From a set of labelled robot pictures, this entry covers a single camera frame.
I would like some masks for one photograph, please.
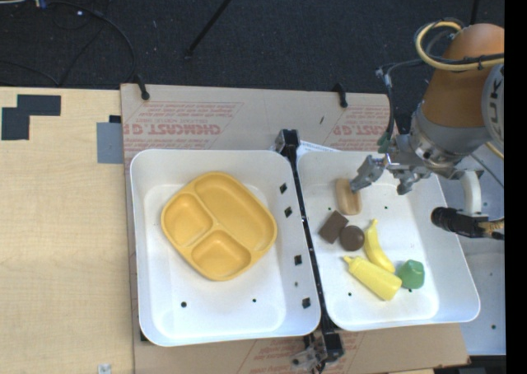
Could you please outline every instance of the banana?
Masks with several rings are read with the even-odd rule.
[[[368,259],[375,265],[395,273],[395,267],[380,247],[379,235],[377,232],[377,219],[371,221],[370,227],[364,232],[364,251]]]

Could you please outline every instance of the yellow bottle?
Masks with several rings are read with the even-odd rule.
[[[401,288],[403,281],[400,278],[367,259],[345,256],[344,260],[349,273],[385,301],[391,300]]]

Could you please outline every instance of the white tray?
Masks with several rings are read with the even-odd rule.
[[[277,222],[277,239],[268,253],[225,282],[209,280],[193,269],[161,230],[167,201],[208,171],[233,175]],[[150,149],[133,158],[130,180],[139,324],[151,342],[177,346],[301,336],[316,329],[318,293],[295,181],[284,157],[270,151]]]
[[[396,268],[407,259],[421,261],[426,276],[422,288],[411,292],[401,288],[391,301],[380,300],[347,271],[343,261],[344,255],[366,258],[364,251],[345,251],[338,240],[330,244],[319,235],[331,212],[338,210],[335,180],[354,178],[368,154],[307,152],[298,160],[329,317],[338,327],[354,331],[473,320],[480,302],[459,238],[435,227],[430,220],[435,207],[445,207],[436,176],[420,180],[413,191],[398,195],[399,181],[385,171],[374,184],[361,190],[361,213],[347,216],[349,224],[363,230],[371,219],[379,221],[380,243]]]

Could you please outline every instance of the black carpet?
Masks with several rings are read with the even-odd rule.
[[[140,74],[146,84],[329,91],[340,83],[385,94],[375,69],[415,59],[424,24],[505,26],[505,0],[231,0],[198,40],[224,0],[6,1],[4,86],[117,89]],[[430,76],[426,66],[393,73],[402,132]]]

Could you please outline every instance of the orange divided plate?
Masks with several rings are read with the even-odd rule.
[[[161,213],[170,243],[203,276],[229,280],[252,267],[277,237],[264,204],[233,176],[208,172],[175,194]]]

